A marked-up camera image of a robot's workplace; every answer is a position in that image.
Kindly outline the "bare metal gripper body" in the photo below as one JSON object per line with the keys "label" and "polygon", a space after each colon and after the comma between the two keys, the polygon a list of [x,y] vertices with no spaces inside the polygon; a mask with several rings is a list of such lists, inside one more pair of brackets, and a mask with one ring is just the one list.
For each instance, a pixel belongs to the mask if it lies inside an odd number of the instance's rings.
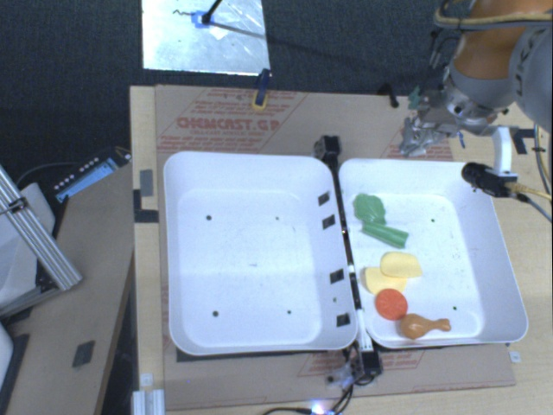
{"label": "bare metal gripper body", "polygon": [[440,142],[458,132],[488,135],[497,110],[479,105],[457,90],[429,90],[421,95],[415,116],[418,142]]}

